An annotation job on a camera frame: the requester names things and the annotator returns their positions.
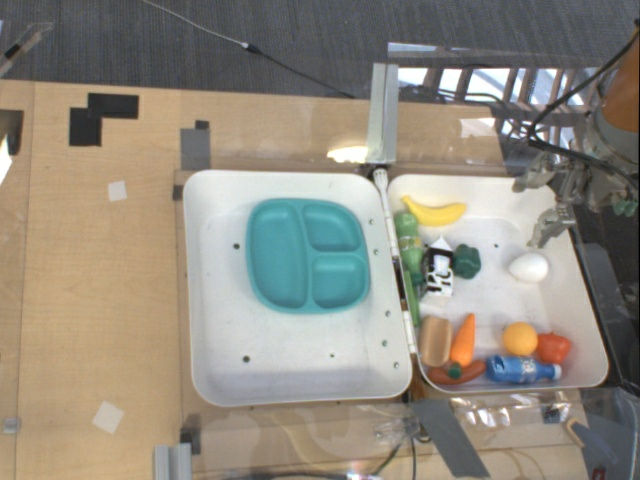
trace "white tray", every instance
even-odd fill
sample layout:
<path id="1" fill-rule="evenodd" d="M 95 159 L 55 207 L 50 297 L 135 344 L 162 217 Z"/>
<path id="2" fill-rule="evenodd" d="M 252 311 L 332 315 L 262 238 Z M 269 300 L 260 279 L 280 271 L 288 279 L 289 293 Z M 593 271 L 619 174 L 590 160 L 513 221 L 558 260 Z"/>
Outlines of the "white tray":
<path id="1" fill-rule="evenodd" d="M 555 204 L 548 187 L 518 194 L 511 190 L 512 185 L 508 178 L 405 175 L 389 186 L 394 213 L 406 211 L 400 200 L 404 195 L 435 207 L 466 203 L 467 211 L 456 223 L 443 228 L 421 226 L 419 231 L 427 243 L 443 235 L 454 250 L 465 243 L 480 251 L 479 274 L 471 280 L 456 277 L 454 295 L 444 307 L 442 300 L 427 296 L 420 304 L 423 316 L 448 318 L 457 329 L 465 315 L 474 312 L 478 358 L 505 353 L 502 331 L 515 321 L 529 322 L 539 333 L 553 331 L 573 342 L 558 381 L 514 386 L 482 376 L 467 384 L 435 385 L 447 393 L 591 387 L 607 375 L 607 354 L 569 234 L 552 238 L 544 249 L 535 250 L 550 265 L 549 275 L 540 284 L 516 281 L 508 273 L 513 259 L 532 250 L 526 244 L 538 216 Z"/>
<path id="2" fill-rule="evenodd" d="M 326 315 L 274 311 L 253 294 L 245 256 L 252 209 L 272 198 L 322 199 L 358 219 L 370 289 Z M 193 382 L 220 406 L 388 398 L 411 379 L 377 189 L 350 174 L 203 171 L 184 188 Z"/>

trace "red tomato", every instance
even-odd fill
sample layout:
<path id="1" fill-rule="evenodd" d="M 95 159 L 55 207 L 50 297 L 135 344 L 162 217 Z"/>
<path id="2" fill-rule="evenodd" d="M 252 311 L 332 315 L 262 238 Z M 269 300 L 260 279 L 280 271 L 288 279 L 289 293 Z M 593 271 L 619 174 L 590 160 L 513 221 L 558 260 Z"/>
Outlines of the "red tomato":
<path id="1" fill-rule="evenodd" d="M 560 364 L 571 350 L 571 342 L 557 334 L 538 334 L 536 352 L 543 363 Z"/>

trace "egg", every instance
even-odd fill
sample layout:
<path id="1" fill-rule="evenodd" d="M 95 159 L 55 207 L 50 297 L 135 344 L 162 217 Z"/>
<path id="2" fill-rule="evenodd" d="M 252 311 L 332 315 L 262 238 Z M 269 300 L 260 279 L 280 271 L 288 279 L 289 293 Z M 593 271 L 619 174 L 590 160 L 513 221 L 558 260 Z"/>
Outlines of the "egg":
<path id="1" fill-rule="evenodd" d="M 549 262 L 541 254 L 527 252 L 509 265 L 513 277 L 525 283 L 539 283 L 549 273 Z"/>

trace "orange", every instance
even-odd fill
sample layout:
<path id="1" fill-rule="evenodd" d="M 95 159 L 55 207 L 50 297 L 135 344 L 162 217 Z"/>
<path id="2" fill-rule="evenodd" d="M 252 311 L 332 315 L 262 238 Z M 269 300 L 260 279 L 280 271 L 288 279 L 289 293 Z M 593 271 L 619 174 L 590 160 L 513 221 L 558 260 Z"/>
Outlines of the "orange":
<path id="1" fill-rule="evenodd" d="M 502 333 L 502 343 L 510 354 L 528 356 L 538 346 L 538 333 L 526 322 L 515 322 Z"/>

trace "yellow banana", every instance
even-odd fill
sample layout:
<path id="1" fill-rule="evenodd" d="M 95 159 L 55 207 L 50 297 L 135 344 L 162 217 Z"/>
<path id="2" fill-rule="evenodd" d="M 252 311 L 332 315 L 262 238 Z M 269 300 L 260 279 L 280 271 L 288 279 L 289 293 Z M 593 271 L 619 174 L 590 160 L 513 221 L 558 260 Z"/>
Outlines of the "yellow banana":
<path id="1" fill-rule="evenodd" d="M 412 201 L 409 196 L 404 196 L 402 202 L 407 205 L 409 211 L 423 226 L 446 226 L 457 221 L 467 209 L 464 203 L 454 203 L 440 208 L 431 208 Z"/>

